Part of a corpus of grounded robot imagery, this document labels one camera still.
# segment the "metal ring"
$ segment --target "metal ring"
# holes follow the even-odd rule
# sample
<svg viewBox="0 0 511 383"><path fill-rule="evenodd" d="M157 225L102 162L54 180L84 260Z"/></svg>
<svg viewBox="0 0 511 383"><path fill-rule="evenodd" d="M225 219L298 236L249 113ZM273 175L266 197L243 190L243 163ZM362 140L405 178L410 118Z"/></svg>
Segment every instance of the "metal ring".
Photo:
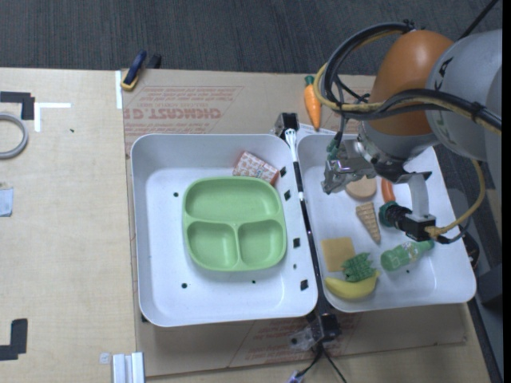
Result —
<svg viewBox="0 0 511 383"><path fill-rule="evenodd" d="M10 115L9 113L0 113L0 120L8 120L9 122L16 124L22 130L23 138L19 145L16 146L16 148L9 150L7 152L0 152L0 160L11 159L19 155L25 148L26 143L28 142L29 139L29 131L26 128L25 123L20 118L14 115Z"/></svg>

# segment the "green plate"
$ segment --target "green plate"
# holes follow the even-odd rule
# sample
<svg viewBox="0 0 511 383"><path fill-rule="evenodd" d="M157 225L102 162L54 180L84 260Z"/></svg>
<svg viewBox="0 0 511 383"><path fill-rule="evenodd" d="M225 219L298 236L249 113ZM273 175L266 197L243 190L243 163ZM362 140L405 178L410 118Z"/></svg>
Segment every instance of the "green plate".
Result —
<svg viewBox="0 0 511 383"><path fill-rule="evenodd" d="M209 270L261 270L286 252L279 193L255 177L220 176L193 182L184 193L188 253Z"/></svg>

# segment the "yellow banana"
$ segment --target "yellow banana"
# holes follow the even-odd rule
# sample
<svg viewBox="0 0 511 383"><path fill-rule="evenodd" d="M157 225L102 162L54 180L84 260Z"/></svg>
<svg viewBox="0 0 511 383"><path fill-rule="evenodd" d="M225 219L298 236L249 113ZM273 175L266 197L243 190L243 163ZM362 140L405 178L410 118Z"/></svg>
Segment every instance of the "yellow banana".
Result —
<svg viewBox="0 0 511 383"><path fill-rule="evenodd" d="M372 277L358 282L348 282L339 278L326 277L325 285L335 296L342 299L357 299L369 295L376 286L376 279L380 275L377 270Z"/></svg>

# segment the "toy carrot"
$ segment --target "toy carrot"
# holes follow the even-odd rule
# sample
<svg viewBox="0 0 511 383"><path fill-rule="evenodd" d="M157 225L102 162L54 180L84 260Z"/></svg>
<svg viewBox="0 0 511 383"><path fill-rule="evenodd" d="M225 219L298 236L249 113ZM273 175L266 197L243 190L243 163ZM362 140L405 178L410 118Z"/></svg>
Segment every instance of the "toy carrot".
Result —
<svg viewBox="0 0 511 383"><path fill-rule="evenodd" d="M396 201L396 198L394 196L394 190L392 188L392 182L383 178L382 178L382 194L385 203L388 203L390 201Z"/></svg>
<svg viewBox="0 0 511 383"><path fill-rule="evenodd" d="M305 77L306 85L303 91L303 98L305 100L305 108L311 118L312 126L314 126L314 129L317 131L321 125L321 102L319 102L318 97L314 93L314 88L312 87L313 82L314 77L312 75L307 75Z"/></svg>

